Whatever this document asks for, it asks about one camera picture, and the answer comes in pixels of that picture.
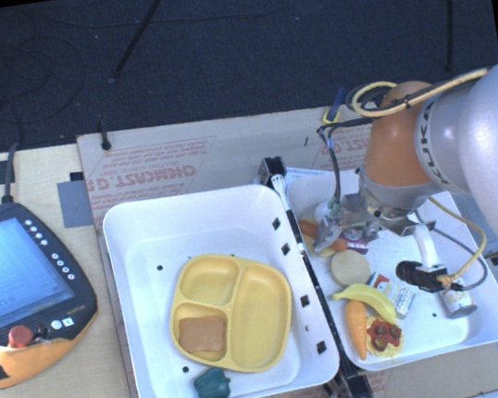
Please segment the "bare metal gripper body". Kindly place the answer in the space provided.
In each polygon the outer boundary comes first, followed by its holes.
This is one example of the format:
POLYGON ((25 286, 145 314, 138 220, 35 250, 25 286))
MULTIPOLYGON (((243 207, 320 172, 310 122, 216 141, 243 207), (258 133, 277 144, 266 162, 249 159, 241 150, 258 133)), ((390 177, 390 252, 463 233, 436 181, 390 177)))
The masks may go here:
POLYGON ((380 230, 390 230, 399 236, 405 232, 402 212, 384 205, 369 193, 346 194, 338 213, 338 225, 353 239, 374 241, 380 230))

